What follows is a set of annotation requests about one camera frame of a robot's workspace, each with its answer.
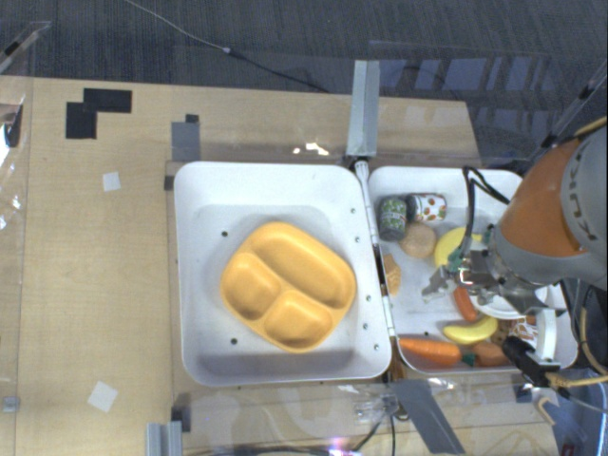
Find white can with red print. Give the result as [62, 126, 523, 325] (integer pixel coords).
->
[406, 193, 448, 224]

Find round tan biscuit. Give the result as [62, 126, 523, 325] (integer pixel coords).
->
[398, 222, 438, 259]

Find tan bread piece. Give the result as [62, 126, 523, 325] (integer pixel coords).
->
[383, 253, 403, 298]

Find orange toy food piece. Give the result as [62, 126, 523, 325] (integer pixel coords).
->
[471, 340, 513, 369]

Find green can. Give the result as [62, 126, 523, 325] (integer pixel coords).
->
[377, 197, 409, 242]

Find white plastic tray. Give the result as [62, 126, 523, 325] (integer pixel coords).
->
[173, 161, 393, 388]
[368, 165, 580, 376]

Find pale wood board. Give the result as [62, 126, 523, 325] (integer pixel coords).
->
[13, 76, 561, 456]

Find small orange sausage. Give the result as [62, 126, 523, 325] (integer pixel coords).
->
[452, 285, 479, 324]

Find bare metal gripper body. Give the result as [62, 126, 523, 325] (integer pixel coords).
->
[448, 249, 547, 314]

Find orange and white patterned packet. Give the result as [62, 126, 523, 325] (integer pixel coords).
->
[491, 314, 539, 347]

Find white bowl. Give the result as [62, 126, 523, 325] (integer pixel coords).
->
[467, 285, 567, 321]

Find orange carrot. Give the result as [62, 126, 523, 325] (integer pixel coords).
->
[398, 335, 478, 368]

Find yellow banana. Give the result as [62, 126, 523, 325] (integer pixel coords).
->
[442, 314, 500, 347]
[433, 226, 484, 270]

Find orange divided plate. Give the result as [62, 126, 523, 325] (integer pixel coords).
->
[218, 220, 358, 354]

